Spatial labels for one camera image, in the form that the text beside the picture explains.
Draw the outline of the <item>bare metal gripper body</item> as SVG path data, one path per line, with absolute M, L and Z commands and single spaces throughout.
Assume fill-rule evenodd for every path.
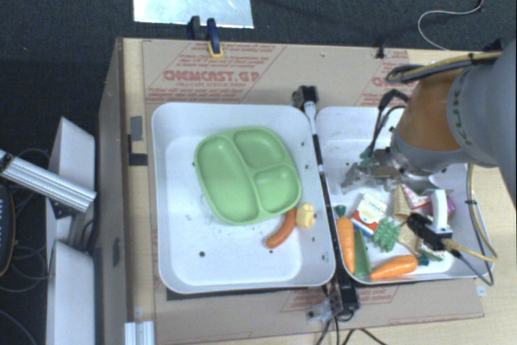
M 377 184 L 387 176 L 399 176 L 401 183 L 414 192 L 426 192 L 438 187 L 431 181 L 431 172 L 414 166 L 406 156 L 396 149 L 366 148 L 360 155 L 360 166 L 364 173 Z

